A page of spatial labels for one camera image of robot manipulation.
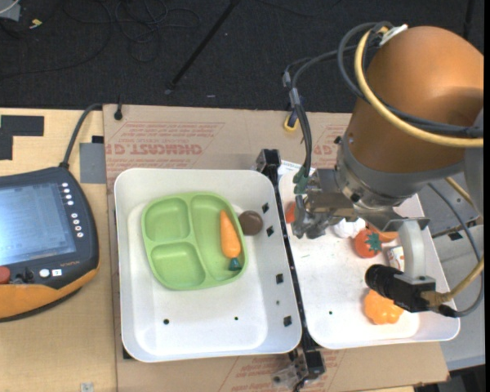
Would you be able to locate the orange pumpkin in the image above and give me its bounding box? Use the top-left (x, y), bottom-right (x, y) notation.
top-left (363, 288), bottom-right (405, 326)

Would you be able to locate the brown cardboard board red print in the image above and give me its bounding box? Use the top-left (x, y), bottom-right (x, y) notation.
top-left (101, 103), bottom-right (451, 392)

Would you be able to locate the black block with thin wires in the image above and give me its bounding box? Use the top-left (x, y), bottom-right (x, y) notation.
top-left (271, 348), bottom-right (327, 388)
top-left (255, 148), bottom-right (282, 176)

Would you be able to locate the white plastic tray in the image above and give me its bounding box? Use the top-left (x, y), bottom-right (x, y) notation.
top-left (277, 159), bottom-right (461, 350)
top-left (114, 167), bottom-right (303, 363)

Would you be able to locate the red tomato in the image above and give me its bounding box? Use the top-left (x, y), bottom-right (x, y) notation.
top-left (354, 227), bottom-right (384, 260)

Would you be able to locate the brown round biscuit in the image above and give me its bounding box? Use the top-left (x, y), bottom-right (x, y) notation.
top-left (238, 210), bottom-right (265, 237)

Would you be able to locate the orange curved slice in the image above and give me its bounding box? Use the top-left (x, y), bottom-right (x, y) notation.
top-left (367, 223), bottom-right (399, 243)

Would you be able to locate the small white and orange carton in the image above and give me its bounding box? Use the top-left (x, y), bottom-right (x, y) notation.
top-left (386, 244), bottom-right (406, 273)

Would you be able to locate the white crumpled toy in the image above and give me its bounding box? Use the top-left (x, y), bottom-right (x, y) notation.
top-left (332, 217), bottom-right (368, 239)

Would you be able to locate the black cylinder on white bracket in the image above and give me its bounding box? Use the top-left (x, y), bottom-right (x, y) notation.
top-left (364, 216), bottom-right (438, 314)

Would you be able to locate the thin black rod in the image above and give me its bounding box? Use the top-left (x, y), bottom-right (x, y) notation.
top-left (268, 164), bottom-right (318, 357)

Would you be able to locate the orange carrot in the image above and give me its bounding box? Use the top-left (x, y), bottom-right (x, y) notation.
top-left (219, 209), bottom-right (243, 272)

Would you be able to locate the green divided plate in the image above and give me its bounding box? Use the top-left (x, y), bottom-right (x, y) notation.
top-left (140, 192), bottom-right (249, 292)

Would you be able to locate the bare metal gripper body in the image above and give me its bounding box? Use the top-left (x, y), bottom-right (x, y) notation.
top-left (304, 167), bottom-right (398, 222)

